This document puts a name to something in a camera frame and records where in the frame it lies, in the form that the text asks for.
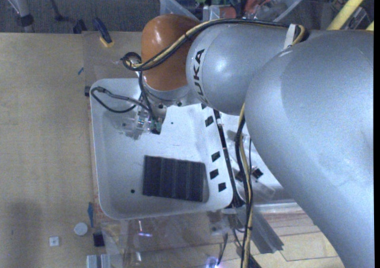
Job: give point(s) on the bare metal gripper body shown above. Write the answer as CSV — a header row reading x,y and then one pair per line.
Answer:
x,y
155,112

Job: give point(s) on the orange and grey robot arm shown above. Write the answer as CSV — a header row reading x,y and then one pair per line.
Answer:
x,y
297,112

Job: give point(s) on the white plastic tray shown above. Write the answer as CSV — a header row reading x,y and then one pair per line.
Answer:
x,y
261,160
178,142

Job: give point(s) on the black ribbed rectangular pad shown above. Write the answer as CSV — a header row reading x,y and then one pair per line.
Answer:
x,y
173,178

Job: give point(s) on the small white round cap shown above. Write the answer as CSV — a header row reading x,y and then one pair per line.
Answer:
x,y
80,228

